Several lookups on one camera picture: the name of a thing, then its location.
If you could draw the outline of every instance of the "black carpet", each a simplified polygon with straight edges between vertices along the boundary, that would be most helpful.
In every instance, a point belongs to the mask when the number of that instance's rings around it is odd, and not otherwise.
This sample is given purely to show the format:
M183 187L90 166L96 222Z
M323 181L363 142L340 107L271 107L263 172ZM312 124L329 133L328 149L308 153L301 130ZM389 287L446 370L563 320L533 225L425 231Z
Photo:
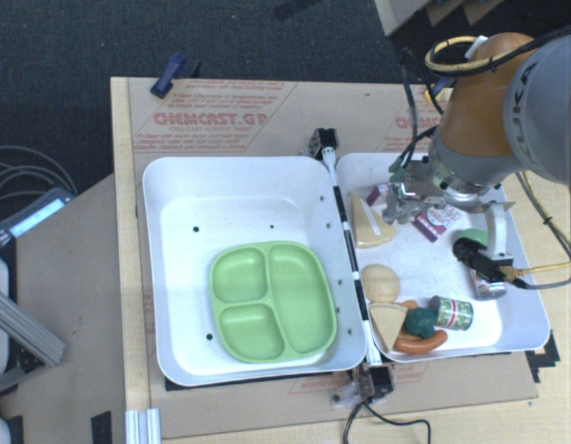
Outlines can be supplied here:
M110 78L158 77L175 52L207 79L397 83L405 46L570 23L571 0L507 0L475 26L421 11L391 37L373 0L0 0L0 145L52 156L81 192L113 169Z

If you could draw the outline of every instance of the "toy sausage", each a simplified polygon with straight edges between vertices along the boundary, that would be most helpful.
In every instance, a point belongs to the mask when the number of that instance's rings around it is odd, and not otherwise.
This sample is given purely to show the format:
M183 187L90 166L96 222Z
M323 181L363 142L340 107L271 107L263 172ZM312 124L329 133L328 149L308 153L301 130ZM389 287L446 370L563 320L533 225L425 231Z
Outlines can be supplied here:
M411 340L399 337L394 342L394 349L404 353L427 353L437 349L447 339L448 333L445 330L438 329L428 339Z

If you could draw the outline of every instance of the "green divided plate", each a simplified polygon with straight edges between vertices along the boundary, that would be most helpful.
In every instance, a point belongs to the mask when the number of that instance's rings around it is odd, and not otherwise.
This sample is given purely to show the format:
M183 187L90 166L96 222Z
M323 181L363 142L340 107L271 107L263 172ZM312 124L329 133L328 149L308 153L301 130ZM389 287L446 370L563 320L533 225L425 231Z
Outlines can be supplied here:
M226 349L248 363L295 360L324 351L337 319L322 264L301 243L250 243L218 255L211 303Z

